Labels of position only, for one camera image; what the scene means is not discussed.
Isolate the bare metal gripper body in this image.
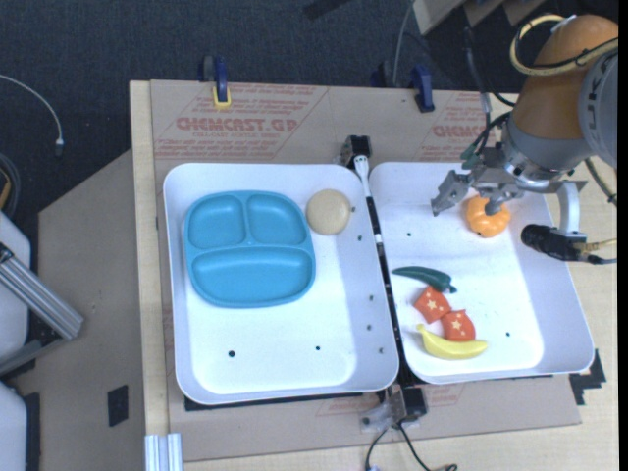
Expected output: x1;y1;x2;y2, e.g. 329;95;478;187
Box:
465;145;558;198

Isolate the orange toy pumpkin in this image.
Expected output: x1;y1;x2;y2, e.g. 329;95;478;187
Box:
464;194;512;238

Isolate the white plastic tray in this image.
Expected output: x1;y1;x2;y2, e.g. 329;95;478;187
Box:
162;162;400;406
367;161;596;386

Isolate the thin black and white rod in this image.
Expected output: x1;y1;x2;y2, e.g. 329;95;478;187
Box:
353;156;409;388

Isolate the green chili pepper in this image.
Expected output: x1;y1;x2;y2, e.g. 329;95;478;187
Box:
391;265;458;294

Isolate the red cube with yellow stars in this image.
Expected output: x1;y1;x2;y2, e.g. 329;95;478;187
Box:
413;285;453;325
440;308;477;342

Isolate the yellow banana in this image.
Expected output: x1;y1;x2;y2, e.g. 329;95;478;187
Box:
415;323;490;361

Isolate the brown cardboard board red print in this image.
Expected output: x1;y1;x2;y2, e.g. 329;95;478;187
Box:
149;78;585;463

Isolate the blue divided plate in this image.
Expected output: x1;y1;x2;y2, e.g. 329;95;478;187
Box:
183;189;317;309

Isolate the black cylinder on white bracket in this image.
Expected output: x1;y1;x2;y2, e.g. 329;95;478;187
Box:
520;180;589;263

